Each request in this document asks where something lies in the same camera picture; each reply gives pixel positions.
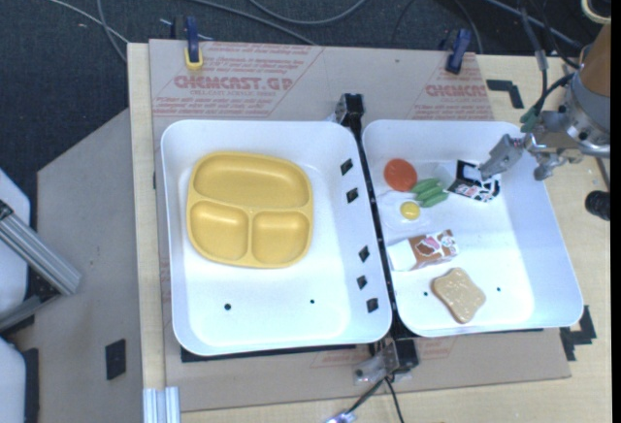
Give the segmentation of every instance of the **blue clamp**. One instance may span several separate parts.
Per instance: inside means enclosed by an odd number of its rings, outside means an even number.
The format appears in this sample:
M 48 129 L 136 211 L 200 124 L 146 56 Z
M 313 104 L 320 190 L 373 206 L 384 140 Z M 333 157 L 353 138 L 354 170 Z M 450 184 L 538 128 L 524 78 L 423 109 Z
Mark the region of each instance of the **blue clamp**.
M 190 70 L 200 70 L 203 67 L 203 53 L 198 42 L 198 25 L 194 16 L 185 19 L 185 33 L 187 36 L 185 66 Z
M 470 30 L 461 29 L 457 33 L 455 42 L 453 43 L 453 53 L 446 59 L 446 66 L 444 69 L 450 73 L 458 75 L 462 69 L 462 61 L 464 60 L 464 54 L 470 45 L 470 40 L 473 34 Z

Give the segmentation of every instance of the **gray carpet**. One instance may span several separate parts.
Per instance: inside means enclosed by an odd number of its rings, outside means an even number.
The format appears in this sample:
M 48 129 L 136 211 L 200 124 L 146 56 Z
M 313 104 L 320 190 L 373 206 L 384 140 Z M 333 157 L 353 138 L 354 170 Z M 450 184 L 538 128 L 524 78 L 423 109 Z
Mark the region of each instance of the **gray carpet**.
M 97 16 L 96 0 L 61 1 Z M 265 16 L 246 0 L 211 1 Z M 321 19 L 358 0 L 257 1 L 281 15 Z M 486 53 L 531 53 L 516 17 L 477 0 L 460 1 Z M 515 0 L 500 1 L 515 7 Z M 552 26 L 572 39 L 588 43 L 595 35 L 577 0 L 539 1 Z M 320 45 L 436 49 L 446 32 L 468 25 L 451 0 L 417 0 L 402 17 L 408 2 L 369 0 L 334 24 L 287 26 Z M 131 42 L 168 38 L 170 28 L 161 19 L 194 15 L 201 33 L 216 40 L 300 43 L 256 21 L 180 0 L 103 0 L 103 7 L 110 27 Z M 0 0 L 0 15 L 0 168 L 36 205 L 37 171 L 127 107 L 126 69 L 101 27 L 65 7 Z

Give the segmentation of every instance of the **white tray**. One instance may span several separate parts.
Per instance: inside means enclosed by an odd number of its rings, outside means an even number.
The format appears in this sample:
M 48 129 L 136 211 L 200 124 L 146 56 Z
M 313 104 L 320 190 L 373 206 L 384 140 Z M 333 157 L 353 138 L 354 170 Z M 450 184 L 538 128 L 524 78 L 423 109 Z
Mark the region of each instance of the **white tray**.
M 194 249 L 185 226 L 188 181 L 200 158 L 221 150 L 280 157 L 306 172 L 314 228 L 300 262 L 248 269 L 215 263 Z M 371 343 L 387 333 L 385 276 L 357 144 L 347 130 L 319 121 L 182 120 L 164 132 L 161 155 L 173 327 L 187 350 L 211 356 Z M 343 175 L 347 160 L 352 168 Z M 349 203 L 354 188 L 358 196 Z
M 441 162 L 487 160 L 505 133 L 520 136 L 514 125 L 494 121 L 375 121 L 365 129 L 363 143 L 376 196 L 389 190 L 383 167 L 391 158 L 408 160 L 424 179 Z M 481 203 L 452 194 L 423 210 L 419 228 L 408 228 L 411 237 L 451 229 L 460 249 L 447 263 L 392 271 L 398 313 L 414 333 L 440 337 L 560 327 L 580 318 L 582 297 L 545 185 L 533 178 L 536 167 L 525 154 L 502 174 L 496 199 Z M 384 221 L 382 230 L 389 237 L 398 233 Z M 391 252 L 399 252 L 399 245 L 388 246 Z M 486 295 L 467 324 L 455 321 L 431 289 L 435 277 L 454 267 L 464 269 Z

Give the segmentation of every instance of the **toy bread slice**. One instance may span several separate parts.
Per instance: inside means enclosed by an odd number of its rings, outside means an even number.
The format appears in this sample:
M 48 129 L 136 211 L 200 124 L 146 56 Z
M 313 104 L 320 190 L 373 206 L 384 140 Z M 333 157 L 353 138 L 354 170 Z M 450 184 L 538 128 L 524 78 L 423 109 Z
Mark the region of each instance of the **toy bread slice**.
M 432 282 L 432 290 L 460 323 L 468 323 L 485 303 L 485 294 L 461 268 L 453 268 Z

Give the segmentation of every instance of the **wooden table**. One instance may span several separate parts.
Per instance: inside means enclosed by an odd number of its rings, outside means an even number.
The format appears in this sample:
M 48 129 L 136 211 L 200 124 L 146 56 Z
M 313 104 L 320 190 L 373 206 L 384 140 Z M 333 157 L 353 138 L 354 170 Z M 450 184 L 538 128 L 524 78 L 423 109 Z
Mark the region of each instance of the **wooden table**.
M 130 45 L 128 56 L 143 383 L 145 388 L 161 390 L 166 381 L 153 191 L 148 45 Z M 517 84 L 527 107 L 539 96 L 540 77 L 534 58 L 481 55 L 477 61 L 486 80 L 511 80 Z M 561 63 L 553 62 L 550 82 L 562 73 Z M 490 92 L 490 101 L 496 119 L 519 124 L 519 116 L 524 111 L 511 107 L 507 93 Z M 605 190 L 605 182 L 596 161 L 587 158 L 579 164 L 558 168 L 545 183 L 584 304 L 590 308 L 597 338 L 593 344 L 577 348 L 577 361 L 571 363 L 572 377 L 567 379 L 400 394 L 399 402 L 407 422 L 612 421 L 610 224 L 584 209 L 585 196 L 595 189 Z M 352 403 L 351 399 L 334 399 L 188 412 L 181 417 L 184 423 L 319 423 Z M 398 421 L 393 401 L 385 395 L 371 397 L 356 415 L 360 422 Z

